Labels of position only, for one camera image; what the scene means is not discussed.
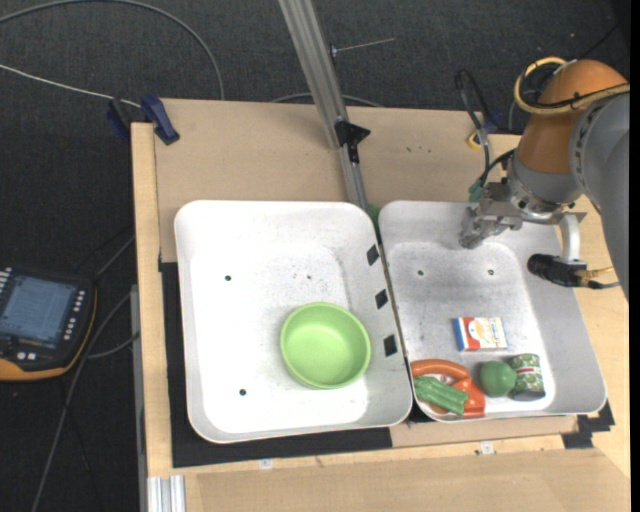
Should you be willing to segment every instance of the can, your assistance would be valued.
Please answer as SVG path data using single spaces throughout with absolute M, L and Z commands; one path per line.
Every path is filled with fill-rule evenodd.
M 522 402 L 539 400 L 545 396 L 540 357 L 536 354 L 519 354 L 508 361 L 518 377 L 511 391 L 511 398 Z

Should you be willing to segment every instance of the black mat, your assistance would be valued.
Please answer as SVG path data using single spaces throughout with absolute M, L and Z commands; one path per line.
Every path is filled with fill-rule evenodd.
M 161 271 L 174 467 L 391 448 L 388 428 L 327 432 L 232 444 L 211 443 L 201 438 L 191 426 L 187 415 L 178 266 L 175 263 L 165 263 L 161 265 Z

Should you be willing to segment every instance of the white cable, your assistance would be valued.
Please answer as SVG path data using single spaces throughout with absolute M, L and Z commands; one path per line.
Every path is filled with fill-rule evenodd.
M 36 82 L 42 82 L 43 84 L 60 87 L 61 89 L 66 89 L 68 91 L 79 92 L 81 94 L 87 94 L 89 96 L 95 96 L 97 98 L 104 98 L 107 100 L 113 99 L 113 96 L 109 96 L 108 94 L 102 94 L 94 91 L 87 91 L 86 89 L 80 89 L 79 87 L 72 87 L 71 85 L 65 85 L 59 82 L 54 82 L 53 80 L 47 80 L 46 78 L 40 78 L 39 76 L 30 75 L 29 73 L 25 73 L 24 71 L 20 71 L 19 69 L 12 68 L 10 66 L 5 66 L 4 64 L 0 64 L 0 69 L 4 69 L 5 71 L 15 73 L 16 75 L 20 75 L 25 78 L 29 78 L 31 80 L 35 80 Z M 131 105 L 132 107 L 141 108 L 138 103 L 135 103 L 133 101 L 129 101 L 129 100 L 120 100 L 120 101 L 122 103 L 126 103 L 127 105 Z

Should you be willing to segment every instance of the black carpet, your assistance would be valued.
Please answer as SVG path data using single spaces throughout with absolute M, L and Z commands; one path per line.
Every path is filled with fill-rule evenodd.
M 630 77 L 624 36 L 630 2 L 622 2 L 622 16 L 608 0 L 317 3 L 338 48 L 395 38 L 345 51 L 336 61 L 343 93 L 389 107 L 462 110 L 454 75 L 466 68 L 494 113 L 506 119 L 524 66 L 549 55 L 581 57 L 610 29 L 588 56 Z M 269 101 L 306 90 L 276 0 L 146 4 L 202 37 L 219 63 L 226 99 Z M 5 0 L 0 20 L 35 5 Z M 0 22 L 0 64 L 136 102 L 146 93 L 219 97 L 214 69 L 191 36 L 157 13 L 120 2 L 62 6 Z M 0 264 L 92 275 L 131 236 L 129 147 L 108 126 L 106 111 L 105 99 L 0 69 Z M 513 128 L 525 121 L 516 113 Z M 135 281 L 129 248 L 100 279 L 98 322 Z M 125 308 L 96 350 L 129 335 Z M 3 512 L 30 509 L 71 378 L 0 384 Z M 137 510 L 134 421 L 131 353 L 89 361 L 39 510 Z

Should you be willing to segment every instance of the metal post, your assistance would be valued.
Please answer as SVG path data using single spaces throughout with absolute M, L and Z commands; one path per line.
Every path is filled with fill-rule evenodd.
M 336 132 L 336 125 L 340 122 L 348 123 L 349 117 L 331 61 L 331 50 L 318 22 L 313 0 L 279 2 L 309 90 L 322 118 L 329 147 L 340 150 L 349 201 L 367 211 L 367 196 L 360 174 L 360 164 L 355 154 L 355 145 L 352 144 L 349 149 L 349 143 L 340 140 Z

